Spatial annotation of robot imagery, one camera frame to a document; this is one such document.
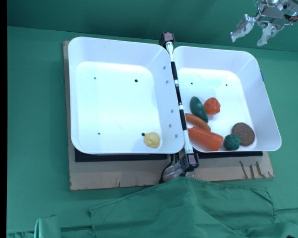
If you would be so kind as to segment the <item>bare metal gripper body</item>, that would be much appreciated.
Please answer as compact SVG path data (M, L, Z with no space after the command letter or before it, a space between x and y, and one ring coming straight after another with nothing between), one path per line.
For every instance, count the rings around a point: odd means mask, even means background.
M254 0L257 12L254 19L279 26L298 22L298 0Z

